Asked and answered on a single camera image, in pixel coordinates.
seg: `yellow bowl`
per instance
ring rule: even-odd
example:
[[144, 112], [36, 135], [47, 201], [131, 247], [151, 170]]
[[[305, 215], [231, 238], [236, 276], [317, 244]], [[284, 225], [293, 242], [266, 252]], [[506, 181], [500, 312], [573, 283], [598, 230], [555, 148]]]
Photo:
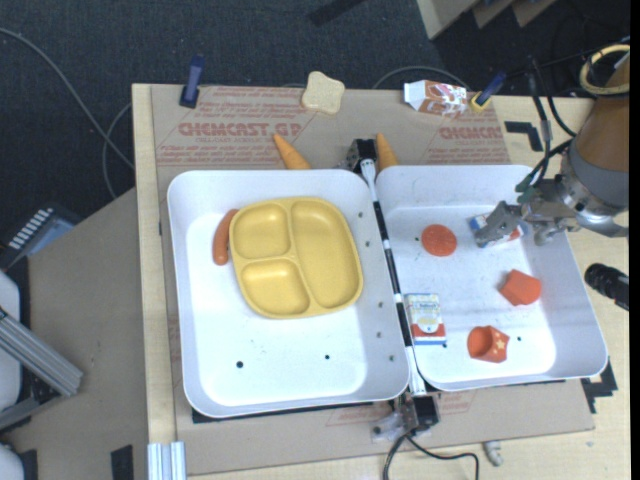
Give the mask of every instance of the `yellow bowl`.
[[245, 300], [267, 317], [331, 313], [362, 292], [349, 225], [324, 199], [290, 197], [242, 208], [231, 221], [229, 249]]

